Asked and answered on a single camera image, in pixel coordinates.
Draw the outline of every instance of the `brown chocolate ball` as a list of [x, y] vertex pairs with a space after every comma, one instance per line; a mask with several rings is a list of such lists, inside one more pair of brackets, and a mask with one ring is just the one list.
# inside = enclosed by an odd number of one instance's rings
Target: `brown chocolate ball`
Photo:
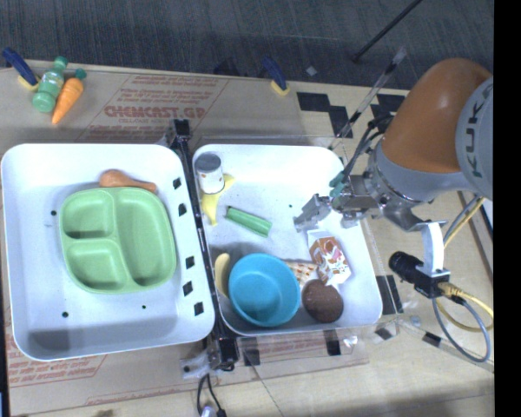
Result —
[[344, 311], [344, 300], [334, 286], [325, 286], [321, 280], [311, 280], [301, 293], [303, 307], [316, 321], [331, 323]]

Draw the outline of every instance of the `toy carrot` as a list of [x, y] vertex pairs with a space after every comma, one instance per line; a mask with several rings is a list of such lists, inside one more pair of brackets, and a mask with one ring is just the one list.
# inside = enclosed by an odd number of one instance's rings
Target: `toy carrot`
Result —
[[83, 93], [83, 79], [87, 76], [84, 69], [78, 68], [75, 77], [71, 77], [62, 86], [62, 91], [58, 95], [54, 114], [52, 115], [52, 123], [59, 123], [65, 114], [73, 107], [76, 100]]

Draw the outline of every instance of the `table surface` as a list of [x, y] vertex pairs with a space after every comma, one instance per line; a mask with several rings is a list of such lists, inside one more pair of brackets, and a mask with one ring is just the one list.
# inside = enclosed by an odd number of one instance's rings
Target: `table surface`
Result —
[[[30, 65], [40, 73], [49, 63]], [[30, 93], [17, 82], [16, 72], [0, 69], [0, 161], [9, 148], [27, 142], [155, 143], [175, 117], [189, 119], [195, 132], [190, 145], [195, 149], [245, 137], [258, 143], [326, 146], [333, 137], [332, 121], [351, 115], [369, 90], [290, 82], [290, 92], [280, 96], [264, 79], [76, 64], [69, 72], [76, 67], [88, 72], [85, 92], [56, 126], [49, 115], [30, 107]], [[405, 95], [383, 89], [373, 104], [393, 110]], [[135, 107], [143, 106], [156, 109], [157, 116], [140, 116]], [[345, 139], [337, 154], [352, 155], [371, 118], [368, 109], [355, 124], [353, 139]], [[199, 354], [200, 342], [50, 363], [33, 361], [19, 351], [11, 329], [1, 189], [0, 184], [11, 414], [197, 415], [198, 379], [182, 377], [180, 360]], [[451, 221], [470, 196], [447, 193], [416, 213]], [[396, 250], [422, 255], [418, 234], [407, 234], [385, 220], [363, 221], [363, 228], [377, 275], [391, 274], [387, 260]], [[475, 216], [446, 249], [445, 267], [453, 283], [491, 305], [491, 265], [491, 239]], [[266, 339], [259, 343], [264, 361], [259, 366], [240, 361], [231, 373], [213, 374], [217, 398], [228, 415], [492, 415], [493, 362], [469, 362], [445, 339], [440, 347], [429, 344], [434, 341], [429, 335], [444, 337], [431, 302], [410, 284], [394, 285], [403, 313], [383, 317], [375, 327], [340, 329], [340, 356], [326, 354], [319, 334]], [[450, 312], [471, 322], [459, 309]], [[482, 334], [449, 331], [467, 350], [484, 352]]]

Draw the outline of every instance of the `toy vegetable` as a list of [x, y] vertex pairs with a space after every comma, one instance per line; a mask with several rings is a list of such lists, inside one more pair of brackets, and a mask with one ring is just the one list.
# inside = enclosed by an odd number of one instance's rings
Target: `toy vegetable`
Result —
[[76, 75], [71, 77], [62, 86], [62, 91], [58, 95], [54, 114], [52, 115], [52, 123], [59, 123], [65, 114], [73, 107], [74, 103], [83, 93], [83, 79], [87, 76], [84, 69], [78, 68]]
[[137, 181], [122, 171], [114, 169], [102, 173], [98, 184], [101, 187], [137, 187], [148, 190], [151, 193], [156, 192], [156, 184], [154, 182]]

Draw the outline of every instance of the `black tripod leg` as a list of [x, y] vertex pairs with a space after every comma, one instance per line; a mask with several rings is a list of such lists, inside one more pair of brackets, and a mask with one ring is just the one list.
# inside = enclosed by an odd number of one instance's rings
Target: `black tripod leg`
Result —
[[415, 6], [417, 6], [419, 3], [421, 3], [423, 0], [414, 0], [407, 8], [405, 8], [401, 13], [394, 18], [381, 32], [379, 32], [370, 42], [368, 42], [363, 48], [361, 48], [359, 51], [357, 51], [351, 59], [354, 62], [358, 62], [361, 56], [365, 54], [369, 49], [372, 48], [372, 46], [378, 42], [389, 30], [391, 30], [396, 24], [399, 23], [399, 21], [405, 17], [407, 14], [411, 12]]

